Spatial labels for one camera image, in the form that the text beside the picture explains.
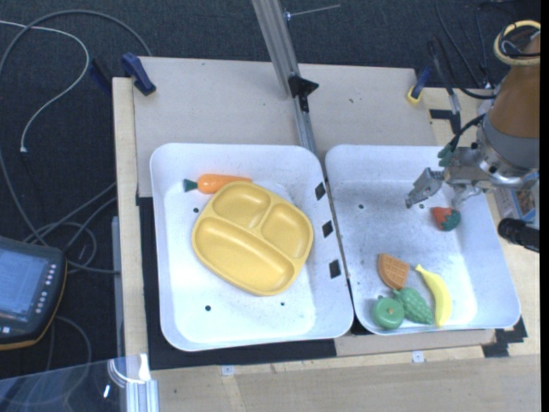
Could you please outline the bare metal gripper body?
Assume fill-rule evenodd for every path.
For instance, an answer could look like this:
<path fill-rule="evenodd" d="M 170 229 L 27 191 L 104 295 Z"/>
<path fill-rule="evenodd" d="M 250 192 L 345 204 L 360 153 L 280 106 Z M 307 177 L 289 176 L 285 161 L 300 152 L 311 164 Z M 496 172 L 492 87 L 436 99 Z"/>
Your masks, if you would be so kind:
<path fill-rule="evenodd" d="M 520 190 L 532 187 L 539 172 L 507 161 L 491 147 L 458 147 L 443 156 L 443 180 L 457 190 Z"/>

